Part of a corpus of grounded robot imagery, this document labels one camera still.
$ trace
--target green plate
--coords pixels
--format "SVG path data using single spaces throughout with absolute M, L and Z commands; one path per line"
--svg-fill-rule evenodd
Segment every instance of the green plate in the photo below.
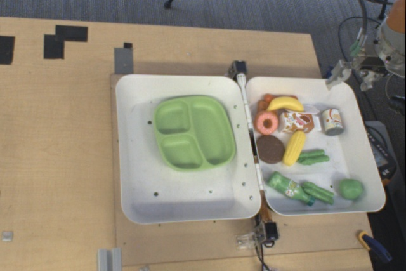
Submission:
M 227 164 L 235 155 L 227 113 L 208 96 L 162 102 L 154 112 L 154 131 L 163 159 L 178 171 L 214 168 Z

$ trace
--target green bean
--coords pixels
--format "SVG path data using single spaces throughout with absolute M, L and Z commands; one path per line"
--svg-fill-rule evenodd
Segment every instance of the green bean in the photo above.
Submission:
M 313 165 L 313 164 L 316 164 L 317 162 L 328 162 L 329 160 L 330 160 L 329 156 L 323 155 L 323 156 L 315 156 L 315 157 L 299 159 L 298 163 L 300 163 L 302 165 Z
M 323 155 L 325 155 L 325 152 L 323 149 L 316 149 L 316 150 L 312 150 L 309 152 L 301 152 L 299 155 L 299 159 L 315 157 L 315 156 L 323 156 Z
M 334 204 L 334 193 L 322 187 L 319 187 L 312 182 L 304 182 L 302 184 L 302 189 L 307 194 L 312 195 L 320 201 L 326 202 L 328 204 Z

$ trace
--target tin can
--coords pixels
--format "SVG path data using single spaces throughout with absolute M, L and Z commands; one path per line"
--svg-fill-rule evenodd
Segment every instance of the tin can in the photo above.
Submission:
M 327 109 L 322 113 L 324 133 L 327 136 L 336 136 L 344 131 L 343 122 L 338 109 Z

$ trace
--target toy donut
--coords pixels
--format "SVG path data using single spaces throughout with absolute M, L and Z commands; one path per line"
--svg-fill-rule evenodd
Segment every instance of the toy donut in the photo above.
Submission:
M 254 120 L 255 130 L 262 135 L 270 135 L 278 128 L 279 120 L 275 112 L 262 111 L 257 113 Z

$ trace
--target black tape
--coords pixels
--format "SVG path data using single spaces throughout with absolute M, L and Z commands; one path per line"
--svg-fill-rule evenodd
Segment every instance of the black tape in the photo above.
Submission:
M 65 43 L 56 40 L 55 35 L 44 35 L 44 59 L 64 59 Z
M 11 65 L 14 56 L 14 36 L 0 36 L 0 65 Z
M 86 26 L 57 25 L 55 28 L 57 41 L 88 41 L 88 28 Z

